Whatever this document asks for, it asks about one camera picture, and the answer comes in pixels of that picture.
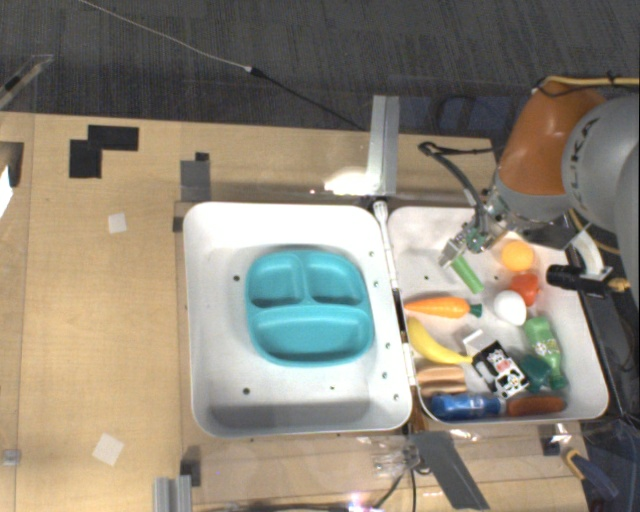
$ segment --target black cable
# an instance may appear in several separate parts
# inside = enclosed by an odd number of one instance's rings
[[[271,82],[272,84],[280,87],[283,91],[288,92],[289,94],[292,94],[293,96],[295,96],[296,98],[299,98],[303,101],[306,101],[307,103],[311,103],[312,105],[318,107],[320,110],[322,110],[323,112],[326,112],[327,114],[331,114],[334,117],[337,117],[338,119],[344,121],[345,123],[347,123],[349,126],[360,130],[362,132],[367,131],[364,127],[360,126],[358,123],[356,123],[355,121],[352,121],[351,119],[349,119],[348,117],[343,116],[342,114],[339,114],[338,112],[336,112],[335,110],[330,109],[329,107],[326,107],[324,105],[322,105],[321,103],[318,103],[315,100],[312,100],[311,98],[309,98],[308,96],[304,96],[303,94],[300,94],[297,91],[294,91],[293,89],[287,87],[286,85],[278,82],[277,80],[275,80],[274,78],[271,78],[269,75],[267,75],[264,71],[256,68],[256,67],[252,67],[251,71],[249,72],[249,74],[251,76],[255,76],[257,78],[262,78],[264,80],[267,80],[269,82]]]
[[[445,169],[447,169],[464,187],[464,189],[466,191],[469,192],[469,194],[471,194],[471,197],[473,198],[473,201],[475,202],[475,204],[473,205],[473,208],[475,210],[475,227],[478,229],[478,231],[480,231],[481,234],[486,234],[487,232],[487,228],[486,228],[486,222],[485,222],[485,218],[484,218],[484,205],[482,203],[482,198],[480,197],[480,194],[478,194],[478,191],[476,190],[476,188],[473,186],[473,184],[471,183],[471,181],[469,181],[469,178],[467,178],[467,175],[465,173],[463,173],[460,168],[455,165],[451,160],[449,160],[448,158],[446,158],[443,153],[441,151],[439,151],[439,147],[437,144],[431,142],[431,141],[426,141],[423,142],[422,144],[418,145],[418,149],[424,153],[426,156],[433,158],[434,160],[436,160],[437,162],[439,162]],[[459,150],[459,152],[457,153],[448,153],[448,154],[465,154],[463,152],[461,152],[462,150]],[[466,154],[474,154],[473,152],[486,152],[486,150],[482,149],[482,150],[467,150]]]
[[[409,474],[411,475],[411,489],[413,491],[413,505],[411,506],[411,512],[416,512],[416,507],[418,506],[418,488],[416,486],[416,475],[413,472],[413,469],[409,470]]]
[[[389,490],[385,493],[385,495],[380,498],[373,508],[380,508],[382,505],[386,503],[386,501],[391,497],[391,495],[396,491],[398,485],[402,481],[404,477],[404,473],[402,473],[398,478],[395,479]],[[414,512],[415,512],[415,500],[416,500],[416,483],[415,477],[413,476],[413,471],[411,471],[411,482],[414,489]],[[234,512],[286,512],[287,510],[315,510],[320,512],[349,512],[349,507],[344,505],[317,505],[311,503],[287,503],[283,505],[250,505],[248,507],[242,507],[238,509],[234,509]],[[209,512],[223,512],[226,509],[212,509]]]
[[[398,478],[396,478],[395,482],[393,482],[393,485],[389,488],[389,490],[387,491],[387,493],[380,498],[375,505],[373,505],[373,508],[380,508],[382,507],[382,505],[384,505],[386,503],[386,501],[391,497],[391,495],[396,491],[396,489],[398,488],[398,485],[400,485],[400,482],[402,480],[402,478],[404,477],[404,473],[402,473]]]
[[[349,512],[349,507],[343,505],[314,505],[311,503],[289,503],[284,505],[251,505],[234,509],[215,509],[209,512],[286,512],[288,510],[314,510],[318,512]]]
[[[483,153],[492,153],[496,149],[500,148],[475,148],[475,149],[456,149],[448,148],[445,146],[439,146],[435,142],[427,141],[422,144],[426,144],[429,147],[435,149],[440,155],[481,155]]]

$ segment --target blue bottle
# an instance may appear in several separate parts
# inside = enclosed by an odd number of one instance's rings
[[[463,393],[460,395],[436,395],[429,410],[444,421],[472,420],[485,416],[498,416],[505,410],[503,398],[489,395]]]

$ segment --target white paper scrap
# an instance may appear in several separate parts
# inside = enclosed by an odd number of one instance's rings
[[[99,461],[109,464],[109,466],[114,466],[122,448],[124,448],[122,441],[118,441],[109,434],[102,434],[95,450],[93,450],[93,456]]]
[[[7,165],[0,173],[0,217],[4,215],[12,196],[13,189],[9,184],[9,166]]]
[[[127,219],[124,213],[109,215],[109,233],[124,233],[127,230]]]

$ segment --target toy orange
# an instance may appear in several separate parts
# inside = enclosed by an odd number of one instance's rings
[[[514,240],[505,245],[501,256],[504,266],[514,272],[529,270],[533,265],[533,249],[521,240]]]

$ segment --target gray carpet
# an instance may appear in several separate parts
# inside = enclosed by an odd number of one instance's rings
[[[397,94],[405,131],[499,136],[546,74],[638,75],[636,1],[92,1],[365,127],[372,95]],[[350,129],[77,0],[4,0],[0,34],[0,77],[32,54],[55,57],[14,110]]]

